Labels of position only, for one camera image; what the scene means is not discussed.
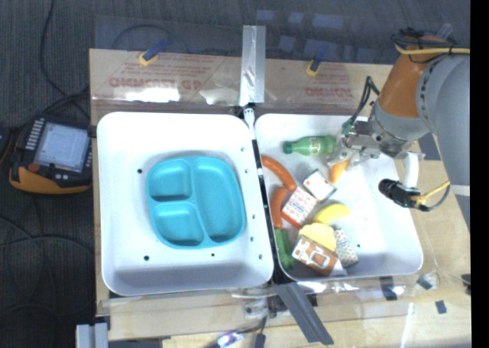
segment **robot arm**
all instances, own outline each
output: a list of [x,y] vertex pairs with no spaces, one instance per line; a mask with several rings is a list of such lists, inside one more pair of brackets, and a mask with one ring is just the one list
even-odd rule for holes
[[[467,211],[470,229],[470,51],[438,37],[411,38],[415,40],[423,44],[400,48],[402,54],[368,120],[348,124],[329,164],[349,159],[355,165],[380,153],[404,159],[411,144],[431,132],[449,176],[443,187],[449,184],[462,211]],[[436,48],[421,48],[429,42]],[[420,204],[423,197],[415,187],[384,180],[379,190],[403,207],[430,210]]]

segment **brown toy sausage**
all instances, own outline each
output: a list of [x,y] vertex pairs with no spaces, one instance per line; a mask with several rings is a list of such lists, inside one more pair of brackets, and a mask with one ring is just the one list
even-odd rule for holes
[[282,204],[288,193],[289,191],[285,187],[279,187],[274,191],[270,200],[270,213],[272,214],[275,229],[282,229]]
[[272,159],[269,156],[265,155],[261,157],[261,162],[263,163],[264,167],[272,170],[280,178],[283,185],[289,191],[294,191],[296,189],[296,181],[292,178],[292,175],[290,175],[289,171],[287,171],[287,169],[282,166],[282,164],[277,162],[275,159]]

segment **yellow toy fruit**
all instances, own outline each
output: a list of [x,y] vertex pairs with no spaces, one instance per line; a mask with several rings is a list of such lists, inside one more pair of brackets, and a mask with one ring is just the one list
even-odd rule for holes
[[351,214],[350,208],[341,203],[334,203],[322,208],[313,217],[313,223],[329,224],[332,220]]
[[335,230],[321,223],[306,224],[299,230],[299,236],[305,236],[318,245],[325,247],[332,252],[336,250]]

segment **blue tray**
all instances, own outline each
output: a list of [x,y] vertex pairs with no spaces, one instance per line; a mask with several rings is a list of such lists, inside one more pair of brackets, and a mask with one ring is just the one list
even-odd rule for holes
[[236,240],[246,215],[235,172],[223,160],[197,155],[155,164],[146,178],[154,231],[177,249],[206,249]]

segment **toy bottle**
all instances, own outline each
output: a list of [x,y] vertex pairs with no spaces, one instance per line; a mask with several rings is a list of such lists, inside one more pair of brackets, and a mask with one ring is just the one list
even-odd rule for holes
[[297,152],[305,156],[332,154],[336,147],[334,136],[311,136],[301,138],[298,141],[285,141],[283,152],[292,154]]

